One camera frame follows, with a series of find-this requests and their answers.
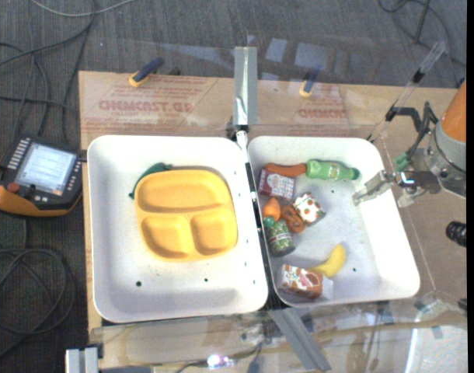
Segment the white plastic tray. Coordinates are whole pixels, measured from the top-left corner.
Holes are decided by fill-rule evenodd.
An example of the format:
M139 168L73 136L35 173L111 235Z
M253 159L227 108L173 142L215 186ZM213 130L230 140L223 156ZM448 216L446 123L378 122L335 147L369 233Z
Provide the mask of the white plastic tray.
M234 202L235 248L209 260L157 260L138 231L128 194L157 162L219 172ZM256 311L268 288L244 159L224 138L106 135L88 150L93 300L111 322Z
M249 143L253 174L268 162L281 165L306 163L309 159L334 160L360 170L355 181L313 180L296 177L295 196L311 191L326 216L293 234L296 250L271 257L274 280L283 263L313 267L326 260L337 243L347 251L343 268L332 278L333 298L306 301L278 291L289 305L307 307L407 298L420 287L420 276L399 216L392 191L354 206L352 195L384 169L377 148L360 138L258 137ZM263 207L267 197L260 195Z

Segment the yellow banana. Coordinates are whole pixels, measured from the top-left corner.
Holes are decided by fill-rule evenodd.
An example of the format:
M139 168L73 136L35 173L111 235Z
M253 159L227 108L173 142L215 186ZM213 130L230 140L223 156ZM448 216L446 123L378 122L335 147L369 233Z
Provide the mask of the yellow banana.
M329 258L325 263L321 263L316 267L311 267L308 270L311 270L318 274L323 274L326 277L331 278L333 275L339 272L345 262L346 249L344 249L344 246L339 243L336 247L333 248Z

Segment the green soda bottle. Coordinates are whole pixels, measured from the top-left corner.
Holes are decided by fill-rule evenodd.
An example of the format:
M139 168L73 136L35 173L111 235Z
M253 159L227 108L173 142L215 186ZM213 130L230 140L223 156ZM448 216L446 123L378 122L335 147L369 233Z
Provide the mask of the green soda bottle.
M360 176L360 171L338 162L310 159L306 162L305 175L308 178L320 178L321 180L355 180Z

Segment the controller screen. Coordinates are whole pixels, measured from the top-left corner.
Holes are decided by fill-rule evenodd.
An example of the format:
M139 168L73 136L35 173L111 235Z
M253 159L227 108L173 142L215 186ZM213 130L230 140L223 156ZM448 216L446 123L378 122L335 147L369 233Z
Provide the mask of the controller screen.
M75 163L71 152L33 142L28 149L16 183L61 196Z

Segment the dark gray floor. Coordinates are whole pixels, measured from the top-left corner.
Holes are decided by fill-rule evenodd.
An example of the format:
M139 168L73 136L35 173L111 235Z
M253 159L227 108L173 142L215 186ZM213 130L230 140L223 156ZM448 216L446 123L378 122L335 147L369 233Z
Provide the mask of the dark gray floor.
M90 10L89 0L38 1L60 12ZM96 0L96 7L104 9L122 1ZM78 147L74 76L78 58L81 70L133 72L162 55L166 64L161 73L178 67L184 75L232 77L232 48L253 45L258 47L262 78L299 80L314 61L321 64L320 82L405 85L429 48L442 40L447 53L421 85L457 87L466 76L467 0L431 0L417 43L415 32L424 1L140 0L98 13L87 34L35 53L48 76L48 94L42 76L30 73L29 55L0 66L0 95L16 99L0 98L0 156L14 134L34 134L44 115L44 105L27 103L18 122L17 100L29 75L31 98L52 99L69 107L66 114L57 106L49 108L42 135ZM386 10L400 9L389 13L379 2ZM70 37L88 20L55 15L28 0L0 0L0 43L28 51ZM15 48L0 45L0 63L15 55ZM62 256L75 280L76 298L59 330L26 338L0 357L0 371L53 371L54 364L55 371L63 371L64 350L87 344L82 216L79 205L62 218L27 222L26 246L51 249ZM22 247L23 225L21 219L1 215L0 247ZM55 298L62 283L58 266L39 258L27 263L46 268L40 276ZM0 259L0 278L8 261ZM70 300L67 288L58 316L42 327L56 322ZM38 322L51 303L28 271L19 269L0 292L0 322L23 331L32 329L25 318ZM0 328L0 353L20 338Z

